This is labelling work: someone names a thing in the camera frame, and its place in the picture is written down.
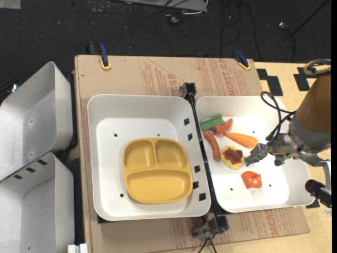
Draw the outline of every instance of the toy sausage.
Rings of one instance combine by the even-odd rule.
[[[209,142],[211,148],[212,148],[212,151],[213,151],[213,159],[216,160],[216,161],[219,161],[220,160],[220,148],[219,148],[219,145],[215,139],[215,137],[213,136],[213,133],[209,130],[205,130],[203,131],[203,135],[206,139],[206,141]]]

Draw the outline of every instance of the cardboard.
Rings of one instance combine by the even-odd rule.
[[[89,251],[159,252],[199,247],[192,237],[199,218],[136,220],[99,223],[93,206],[87,103],[96,94],[173,95],[184,82],[194,82],[197,97],[260,95],[262,86],[255,68],[245,71],[234,59],[109,56],[105,71],[100,56],[75,58],[75,84],[85,238]],[[214,239],[215,244],[257,240],[308,233],[302,208],[256,211],[227,216],[230,229]]]

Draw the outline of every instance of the wooden table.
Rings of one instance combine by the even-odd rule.
[[[260,80],[262,90],[269,91],[268,81],[275,81],[276,76],[278,78],[281,90],[283,92],[282,96],[278,96],[278,98],[284,103],[286,109],[289,111],[296,110],[300,103],[302,102],[304,96],[306,95],[306,91],[299,91],[299,87],[295,81],[294,74],[298,74],[298,68],[302,68],[303,64],[285,64],[285,63],[255,63],[255,68],[258,69],[261,73],[260,76],[262,79]],[[85,112],[81,110],[81,101],[83,100],[83,95],[81,95],[80,79],[85,76],[83,71],[78,71],[78,60],[75,60],[75,91],[76,91],[76,104],[77,104],[77,118],[78,118],[78,135],[79,139],[83,138],[82,131],[82,120],[81,117],[85,115]],[[109,91],[107,84],[104,83],[105,80],[100,80],[100,76],[97,75],[97,82],[102,81],[102,93],[106,93]],[[113,93],[125,93],[125,87],[129,83],[132,86],[132,91],[134,94],[140,94],[143,91],[139,88],[134,82],[124,79],[119,80],[121,82],[121,86],[115,87]],[[308,79],[309,86],[312,85],[314,79]],[[280,88],[273,88],[274,91],[280,93]],[[80,141],[80,158],[82,159],[81,163],[81,176],[82,176],[82,197],[83,197],[83,216],[84,216],[84,230],[85,230],[85,239],[88,243],[90,253],[105,253],[105,252],[93,252],[93,244],[92,244],[92,235],[96,235],[93,232],[91,222],[92,222],[92,214],[90,213],[90,205],[89,205],[89,195],[92,190],[87,187],[87,176],[86,176],[86,162],[83,162],[83,158],[85,158],[85,151],[89,149],[89,147],[85,143],[81,143]],[[331,159],[331,150],[324,151],[319,156],[324,159]],[[312,179],[317,181],[321,181],[325,183],[324,180],[324,172],[322,168],[313,168],[308,166],[310,175]],[[310,232],[302,235],[293,235],[293,236],[285,236],[285,237],[277,237],[277,238],[268,238],[261,240],[252,240],[245,242],[235,242],[230,244],[221,244],[216,245],[217,252],[225,252],[225,253],[238,253],[238,252],[275,252],[275,253],[284,253],[284,252],[332,252],[332,217],[331,217],[331,209],[321,205],[319,208],[302,208],[307,219]],[[198,252],[199,248],[185,248],[178,250],[171,250],[165,252],[172,253],[192,253]],[[206,247],[203,252],[213,252],[212,247]]]

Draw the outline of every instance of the blue clamp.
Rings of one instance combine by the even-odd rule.
[[[242,67],[245,70],[249,70],[251,68],[251,66],[248,64],[246,57],[243,55],[242,52],[236,49],[233,49],[232,54],[234,58],[239,62],[240,67]]]
[[[98,46],[100,48],[100,55],[101,55],[100,63],[101,63],[102,69],[104,70],[111,69],[111,65],[107,58],[107,51],[106,51],[104,43],[99,42]]]

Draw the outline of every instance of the yellow plate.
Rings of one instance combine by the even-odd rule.
[[[185,149],[170,139],[131,141],[123,151],[124,181],[129,196],[140,203],[176,202],[193,189]]]

